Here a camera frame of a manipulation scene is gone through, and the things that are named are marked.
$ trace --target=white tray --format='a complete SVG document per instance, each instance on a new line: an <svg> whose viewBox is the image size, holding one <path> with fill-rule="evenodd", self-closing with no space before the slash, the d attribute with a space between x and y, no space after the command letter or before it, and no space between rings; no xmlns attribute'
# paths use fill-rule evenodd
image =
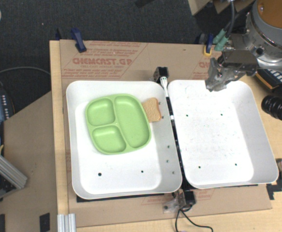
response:
<svg viewBox="0 0 282 232"><path fill-rule="evenodd" d="M126 93L141 102L158 99L163 119L150 123L151 140L134 152L105 155L93 145L85 120L86 105L102 96ZM67 90L72 184L83 199L168 193L182 182L163 89L154 82L75 81Z"/></svg>
<svg viewBox="0 0 282 232"><path fill-rule="evenodd" d="M271 183L278 168L250 87L231 82L209 92L204 81L169 84L188 182L198 189Z"/></svg>
<svg viewBox="0 0 282 232"><path fill-rule="evenodd" d="M204 81L169 84L182 164L195 188L272 183L278 168L248 85L209 92ZM154 82L75 81L67 88L72 184L78 196L99 199L168 193L182 182L169 111ZM93 145L85 107L93 99L127 93L141 102L158 99L163 119L151 123L150 143L139 150L105 155Z"/></svg>

